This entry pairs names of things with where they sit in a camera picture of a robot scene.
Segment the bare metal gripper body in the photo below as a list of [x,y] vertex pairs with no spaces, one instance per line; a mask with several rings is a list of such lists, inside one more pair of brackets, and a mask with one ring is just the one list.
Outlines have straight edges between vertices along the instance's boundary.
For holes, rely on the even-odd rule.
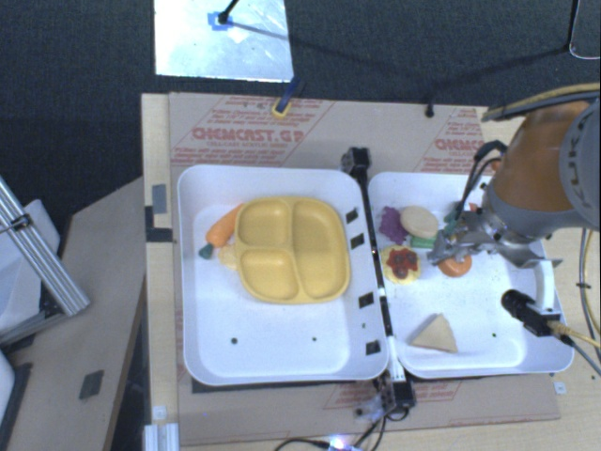
[[456,247],[470,246],[473,255],[483,252],[499,255],[519,269],[533,268],[544,262],[556,268],[562,263],[561,258],[548,258],[542,250],[536,250],[535,238],[515,232],[487,210],[462,211],[443,231],[450,237],[454,253]]

